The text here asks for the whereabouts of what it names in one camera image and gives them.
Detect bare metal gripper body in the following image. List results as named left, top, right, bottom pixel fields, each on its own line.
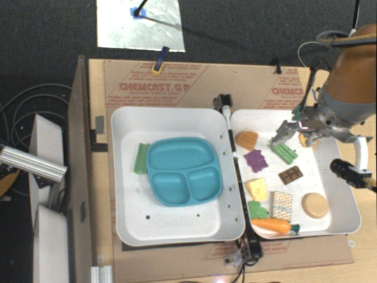
left=297, top=106, right=362, bottom=142

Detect green toy beans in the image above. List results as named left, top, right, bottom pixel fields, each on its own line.
left=268, top=141, right=299, bottom=166

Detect white plastic tray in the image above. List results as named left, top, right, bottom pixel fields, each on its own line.
left=230, top=108, right=362, bottom=240
left=110, top=106, right=247, bottom=247

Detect orange toy waffle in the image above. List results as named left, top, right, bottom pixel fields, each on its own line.
left=234, top=130, right=259, bottom=152

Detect purple toy grapes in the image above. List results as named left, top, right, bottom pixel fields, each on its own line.
left=243, top=149, right=269, bottom=175

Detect brown toy chocolate bar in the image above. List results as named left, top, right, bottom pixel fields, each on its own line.
left=278, top=165, right=304, bottom=186

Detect thin black and white rod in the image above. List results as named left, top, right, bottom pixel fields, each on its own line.
left=223, top=106, right=253, bottom=243

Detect yellow toy cheese wedge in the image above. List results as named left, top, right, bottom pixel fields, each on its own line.
left=244, top=177, right=269, bottom=202

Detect tan round toy bread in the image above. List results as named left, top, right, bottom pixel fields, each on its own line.
left=301, top=192, right=330, bottom=219

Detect white patterned carton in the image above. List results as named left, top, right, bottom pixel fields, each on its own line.
left=270, top=190, right=293, bottom=222

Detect green toy broccoli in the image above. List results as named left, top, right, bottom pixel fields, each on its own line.
left=247, top=200, right=270, bottom=221

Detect orange toy carrot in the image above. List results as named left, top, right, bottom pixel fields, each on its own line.
left=250, top=218, right=301, bottom=236

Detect blue divided plate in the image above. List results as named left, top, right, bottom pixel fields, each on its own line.
left=145, top=137, right=223, bottom=208

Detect brown cardboard board, red print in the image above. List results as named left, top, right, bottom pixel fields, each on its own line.
left=102, top=60, right=355, bottom=278

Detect light green toy vegetable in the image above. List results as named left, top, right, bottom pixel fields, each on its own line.
left=133, top=142, right=151, bottom=175

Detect black cylinder on white bracket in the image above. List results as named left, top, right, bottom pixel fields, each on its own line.
left=329, top=136, right=373, bottom=189

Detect black block with thin wires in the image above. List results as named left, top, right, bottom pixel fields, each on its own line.
left=213, top=93, right=234, bottom=111
left=238, top=236, right=264, bottom=261

